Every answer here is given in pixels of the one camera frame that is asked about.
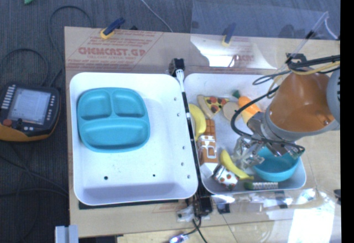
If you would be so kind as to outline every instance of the blue bowl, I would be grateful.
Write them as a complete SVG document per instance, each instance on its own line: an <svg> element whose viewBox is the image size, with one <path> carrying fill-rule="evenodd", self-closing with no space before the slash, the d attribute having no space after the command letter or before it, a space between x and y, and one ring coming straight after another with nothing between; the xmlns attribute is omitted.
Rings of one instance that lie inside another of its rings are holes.
<svg viewBox="0 0 354 243"><path fill-rule="evenodd" d="M266 147L262 148L258 155L264 157L264 162L253 166L253 169L259 177L269 182L281 182L289 179L299 164L299 158L294 159L289 153L276 157Z"/></svg>

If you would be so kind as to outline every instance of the pizza slice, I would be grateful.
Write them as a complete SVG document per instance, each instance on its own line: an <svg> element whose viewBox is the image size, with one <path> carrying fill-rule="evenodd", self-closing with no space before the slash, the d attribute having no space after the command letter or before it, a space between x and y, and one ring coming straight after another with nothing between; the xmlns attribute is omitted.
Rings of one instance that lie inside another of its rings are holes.
<svg viewBox="0 0 354 243"><path fill-rule="evenodd" d="M230 99L217 96L197 96L197 101L200 108L209 119L213 119L213 117L222 110L223 106L227 104L229 100Z"/></svg>

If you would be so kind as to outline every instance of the blue and yellow clamp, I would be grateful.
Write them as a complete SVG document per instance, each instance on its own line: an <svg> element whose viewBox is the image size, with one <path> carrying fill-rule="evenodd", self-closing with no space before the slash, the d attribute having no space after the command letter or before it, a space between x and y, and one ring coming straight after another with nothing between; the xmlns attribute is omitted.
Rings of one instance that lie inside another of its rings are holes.
<svg viewBox="0 0 354 243"><path fill-rule="evenodd" d="M236 23L229 24L228 27L223 31L222 42L221 44L225 47L228 47L231 42L231 37L235 31Z"/></svg>
<svg viewBox="0 0 354 243"><path fill-rule="evenodd" d="M111 23L107 28L101 30L100 35L101 38L107 39L110 38L114 34L114 30L119 28L126 20L123 18L119 18Z"/></svg>

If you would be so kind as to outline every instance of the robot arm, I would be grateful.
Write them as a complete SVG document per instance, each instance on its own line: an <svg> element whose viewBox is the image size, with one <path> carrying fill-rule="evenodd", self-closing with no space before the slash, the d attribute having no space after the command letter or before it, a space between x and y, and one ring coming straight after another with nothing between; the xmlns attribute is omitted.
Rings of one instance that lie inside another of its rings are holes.
<svg viewBox="0 0 354 243"><path fill-rule="evenodd" d="M295 141L340 128L340 68L331 76L294 70L273 92L274 98L266 111L255 114L247 123L253 135L235 126L242 108L231 120L232 129L240 135L233 159L241 169L262 163L264 159L257 153L264 146L275 156L290 153L296 158L305 148Z"/></svg>

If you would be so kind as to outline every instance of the blue plate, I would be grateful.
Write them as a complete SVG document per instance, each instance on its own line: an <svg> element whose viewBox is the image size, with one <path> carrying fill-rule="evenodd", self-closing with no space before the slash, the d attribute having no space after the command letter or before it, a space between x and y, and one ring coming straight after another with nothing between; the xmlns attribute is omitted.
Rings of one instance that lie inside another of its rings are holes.
<svg viewBox="0 0 354 243"><path fill-rule="evenodd" d="M289 153L283 156L274 156L266 147L262 148L258 155L264 157L264 162L253 166L259 177L269 182L281 182L293 176L299 158L294 159Z"/></svg>
<svg viewBox="0 0 354 243"><path fill-rule="evenodd" d="M77 103L82 142L96 152L126 152L143 147L150 137L145 103L136 91L102 87L84 92Z"/></svg>

